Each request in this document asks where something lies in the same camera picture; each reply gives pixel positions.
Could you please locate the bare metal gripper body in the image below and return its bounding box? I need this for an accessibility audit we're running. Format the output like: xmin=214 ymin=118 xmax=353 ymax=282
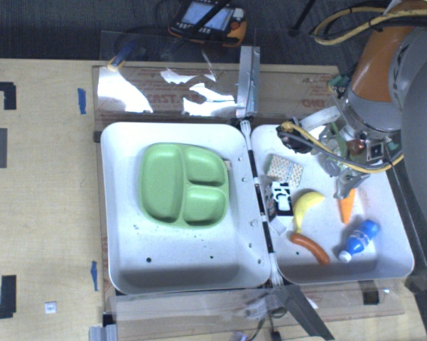
xmin=335 ymin=117 xmax=403 ymax=179

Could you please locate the white plastic tray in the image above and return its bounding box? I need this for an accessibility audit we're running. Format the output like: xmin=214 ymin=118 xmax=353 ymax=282
xmin=250 ymin=123 xmax=416 ymax=286
xmin=99 ymin=121 xmax=273 ymax=296

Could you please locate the orange carrot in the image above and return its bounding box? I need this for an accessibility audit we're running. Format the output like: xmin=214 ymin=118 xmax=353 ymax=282
xmin=338 ymin=188 xmax=357 ymax=226

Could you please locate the yellow banana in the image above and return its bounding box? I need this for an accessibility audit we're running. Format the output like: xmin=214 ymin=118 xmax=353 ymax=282
xmin=291 ymin=190 xmax=326 ymax=234

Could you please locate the blue bottle white cap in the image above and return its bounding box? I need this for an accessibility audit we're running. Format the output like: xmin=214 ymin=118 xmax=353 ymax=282
xmin=337 ymin=219 xmax=382 ymax=264

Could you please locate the orange patterned white packet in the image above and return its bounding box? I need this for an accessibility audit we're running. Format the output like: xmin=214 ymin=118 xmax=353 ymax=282
xmin=265 ymin=153 xmax=305 ymax=189

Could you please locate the black and white carton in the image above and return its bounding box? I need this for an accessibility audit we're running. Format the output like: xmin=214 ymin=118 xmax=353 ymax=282
xmin=264 ymin=180 xmax=295 ymax=236

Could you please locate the brown sausage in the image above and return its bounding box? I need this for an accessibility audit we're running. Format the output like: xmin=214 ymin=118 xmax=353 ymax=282
xmin=289 ymin=232 xmax=331 ymax=266

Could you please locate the thin black and white rod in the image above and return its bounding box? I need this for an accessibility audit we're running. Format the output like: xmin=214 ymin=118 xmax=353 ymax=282
xmin=239 ymin=119 xmax=283 ymax=287

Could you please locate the green divided plate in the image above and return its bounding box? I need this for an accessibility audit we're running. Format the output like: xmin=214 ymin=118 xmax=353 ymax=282
xmin=138 ymin=142 xmax=232 ymax=230

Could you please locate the black cylinder on white bracket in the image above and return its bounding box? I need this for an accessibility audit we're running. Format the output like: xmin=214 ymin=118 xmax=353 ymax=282
xmin=275 ymin=105 xmax=342 ymax=155

